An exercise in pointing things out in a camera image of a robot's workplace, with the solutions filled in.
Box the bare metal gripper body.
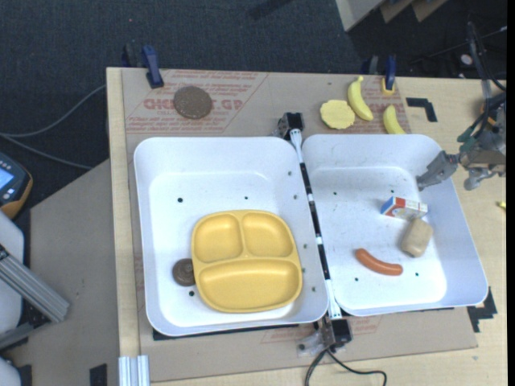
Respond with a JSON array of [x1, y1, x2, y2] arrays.
[[459, 129, 508, 173]]

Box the blue white red carton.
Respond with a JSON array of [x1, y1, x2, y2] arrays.
[[380, 195, 429, 221]]

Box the yellow banana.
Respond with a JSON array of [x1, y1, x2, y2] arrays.
[[347, 75, 375, 122], [381, 104, 407, 136]]

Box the beige bread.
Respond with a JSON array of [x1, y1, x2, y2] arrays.
[[399, 217, 435, 259]]

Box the white plastic tray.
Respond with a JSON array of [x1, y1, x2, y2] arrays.
[[133, 135, 331, 338], [300, 133, 490, 318]]

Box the orange sausage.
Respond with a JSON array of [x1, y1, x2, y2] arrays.
[[354, 248, 404, 277]]

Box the yellow round biscuit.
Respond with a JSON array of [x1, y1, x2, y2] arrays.
[[319, 99, 356, 129]]

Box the thin black and white rod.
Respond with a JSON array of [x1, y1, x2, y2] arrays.
[[289, 128, 344, 320]]

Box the brown cardboard board red print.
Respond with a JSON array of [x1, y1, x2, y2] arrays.
[[120, 68, 480, 383]]

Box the yellow divided plate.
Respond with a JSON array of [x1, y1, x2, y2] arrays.
[[190, 209, 304, 314]]

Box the large brown biscuit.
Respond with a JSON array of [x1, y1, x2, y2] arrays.
[[172, 85, 213, 121]]

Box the small brown doughnut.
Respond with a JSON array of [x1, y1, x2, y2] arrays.
[[171, 257, 197, 288]]

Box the black block with thin wires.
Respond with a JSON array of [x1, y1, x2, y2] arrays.
[[276, 111, 305, 141], [320, 318, 355, 354]]

